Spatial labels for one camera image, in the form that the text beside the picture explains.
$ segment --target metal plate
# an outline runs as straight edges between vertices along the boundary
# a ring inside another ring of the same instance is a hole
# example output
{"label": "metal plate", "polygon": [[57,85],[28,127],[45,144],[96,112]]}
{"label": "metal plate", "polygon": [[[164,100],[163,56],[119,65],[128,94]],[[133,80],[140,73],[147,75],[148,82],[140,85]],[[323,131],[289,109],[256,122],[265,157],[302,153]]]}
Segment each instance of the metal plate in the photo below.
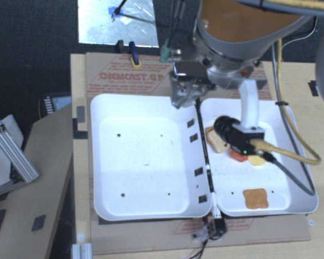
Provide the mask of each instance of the metal plate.
{"label": "metal plate", "polygon": [[158,47],[152,0],[127,0],[121,11],[125,16],[113,22],[111,10],[121,2],[78,0],[79,42],[115,45],[122,39],[125,45],[134,41],[136,46]]}

